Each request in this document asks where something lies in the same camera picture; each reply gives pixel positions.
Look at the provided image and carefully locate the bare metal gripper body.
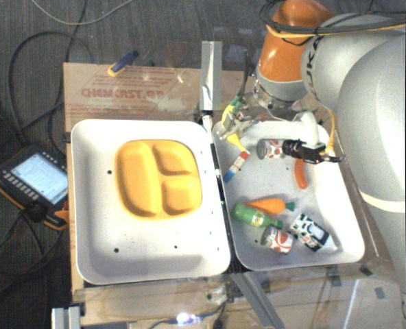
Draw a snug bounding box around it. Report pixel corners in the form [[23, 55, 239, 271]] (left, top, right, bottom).
[[237, 82, 302, 127]]

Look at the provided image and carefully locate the black cylinder on white bracket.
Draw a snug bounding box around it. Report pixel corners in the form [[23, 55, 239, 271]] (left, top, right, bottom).
[[281, 110, 329, 165]]

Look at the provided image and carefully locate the white plastic tray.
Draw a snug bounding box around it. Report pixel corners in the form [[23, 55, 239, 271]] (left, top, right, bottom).
[[70, 119, 232, 286], [211, 119, 366, 272]]

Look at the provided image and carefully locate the green bottle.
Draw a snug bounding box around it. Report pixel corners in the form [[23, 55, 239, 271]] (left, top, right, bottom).
[[230, 202, 284, 230]]

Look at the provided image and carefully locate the red white blue packet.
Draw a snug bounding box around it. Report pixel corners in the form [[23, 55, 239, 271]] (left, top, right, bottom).
[[222, 150, 251, 184]]

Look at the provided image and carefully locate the red and white can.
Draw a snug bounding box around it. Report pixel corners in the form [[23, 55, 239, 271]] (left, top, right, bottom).
[[256, 138, 287, 161], [260, 226, 294, 254]]

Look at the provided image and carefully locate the orange divided plate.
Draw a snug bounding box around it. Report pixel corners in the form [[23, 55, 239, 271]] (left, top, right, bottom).
[[115, 138, 203, 220]]

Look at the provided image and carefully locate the brown cardboard board red print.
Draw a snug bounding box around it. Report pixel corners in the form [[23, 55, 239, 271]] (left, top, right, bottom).
[[62, 62, 382, 326]]

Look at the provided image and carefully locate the orange carrot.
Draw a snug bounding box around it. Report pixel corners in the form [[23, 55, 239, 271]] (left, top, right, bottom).
[[244, 197, 296, 216]]

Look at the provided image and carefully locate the orange sausage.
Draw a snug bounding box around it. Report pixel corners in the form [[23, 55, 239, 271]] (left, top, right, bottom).
[[294, 158, 309, 190]]

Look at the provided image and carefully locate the black and white carton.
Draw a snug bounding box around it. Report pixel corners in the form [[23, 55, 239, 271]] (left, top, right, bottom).
[[289, 212, 331, 253]]

